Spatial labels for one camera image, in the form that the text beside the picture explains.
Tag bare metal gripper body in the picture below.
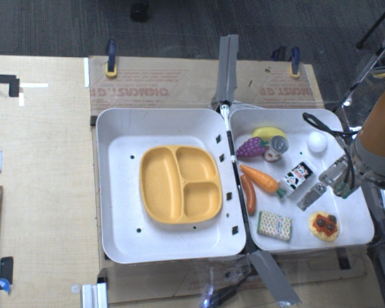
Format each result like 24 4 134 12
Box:
330 157 363 200

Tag white cow-print milk carton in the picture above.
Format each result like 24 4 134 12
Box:
278 160 317 198

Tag yellow spaghetti with meatballs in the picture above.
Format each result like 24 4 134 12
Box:
309 210 341 243

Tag white ball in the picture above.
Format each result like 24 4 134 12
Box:
306 131 329 154

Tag yellow patterned packet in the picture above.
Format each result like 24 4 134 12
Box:
257 210 293 242

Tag white plastic tray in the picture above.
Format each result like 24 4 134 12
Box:
228 107 376 253
95 107 248 265

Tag orange carrot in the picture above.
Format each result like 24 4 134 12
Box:
239 164 287 199

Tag small silver-topped can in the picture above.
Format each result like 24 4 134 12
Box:
262 135 290 164

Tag orange-brown sausage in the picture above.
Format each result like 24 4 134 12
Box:
240 174 257 216

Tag yellow banana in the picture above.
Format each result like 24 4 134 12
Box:
251 126 289 142

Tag purple grapes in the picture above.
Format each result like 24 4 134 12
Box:
235 136 268 159

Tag yellow divided plate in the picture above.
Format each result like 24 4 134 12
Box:
139 144 224 225

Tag brown cardboard board, red print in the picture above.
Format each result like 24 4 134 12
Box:
89 55 370 305

